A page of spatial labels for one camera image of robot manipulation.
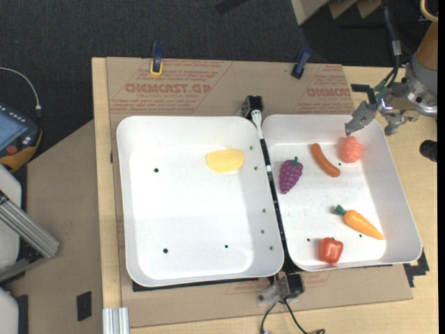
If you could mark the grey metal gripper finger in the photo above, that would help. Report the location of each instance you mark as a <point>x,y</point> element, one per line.
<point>393,123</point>
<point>359,118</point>

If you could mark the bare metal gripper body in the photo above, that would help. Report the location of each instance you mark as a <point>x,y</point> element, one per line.
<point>422,103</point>

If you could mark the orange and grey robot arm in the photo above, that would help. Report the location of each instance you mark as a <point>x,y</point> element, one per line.
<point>427,52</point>

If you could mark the pink lumpy toy food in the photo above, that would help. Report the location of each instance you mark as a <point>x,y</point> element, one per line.
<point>351,150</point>

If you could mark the orange toy sausage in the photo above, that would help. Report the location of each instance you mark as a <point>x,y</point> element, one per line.
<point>324,160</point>

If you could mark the purple toy grapes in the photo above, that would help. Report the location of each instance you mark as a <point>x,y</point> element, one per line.
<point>290,176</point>

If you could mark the white plastic tray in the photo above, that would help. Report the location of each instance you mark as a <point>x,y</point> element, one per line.
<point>320,200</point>
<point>187,214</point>

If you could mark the orange toy carrot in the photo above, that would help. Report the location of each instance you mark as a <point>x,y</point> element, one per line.
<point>361,223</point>

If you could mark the thin black and white rod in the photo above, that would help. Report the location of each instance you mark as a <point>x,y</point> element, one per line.
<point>270,172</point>

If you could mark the red toy bell pepper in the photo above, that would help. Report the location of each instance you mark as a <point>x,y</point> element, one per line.
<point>330,250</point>

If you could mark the yellow flat oval toy food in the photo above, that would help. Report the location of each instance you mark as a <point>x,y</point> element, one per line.
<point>225,160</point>

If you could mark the brown cardboard board red print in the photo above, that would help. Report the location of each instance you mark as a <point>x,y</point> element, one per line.
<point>194,92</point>

